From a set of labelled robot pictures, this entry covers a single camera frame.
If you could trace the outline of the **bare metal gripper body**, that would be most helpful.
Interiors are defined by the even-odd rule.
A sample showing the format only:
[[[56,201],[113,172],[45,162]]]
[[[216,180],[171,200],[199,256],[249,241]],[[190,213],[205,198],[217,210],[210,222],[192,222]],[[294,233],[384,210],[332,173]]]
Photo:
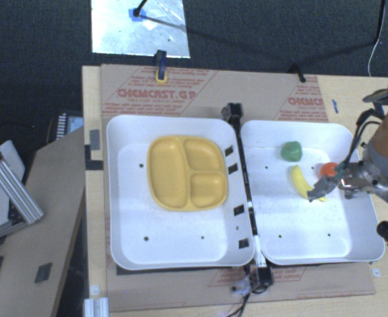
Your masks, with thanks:
[[[339,188],[345,191],[347,198],[366,192],[388,203],[388,162],[378,166],[372,161],[341,163],[335,171]]]

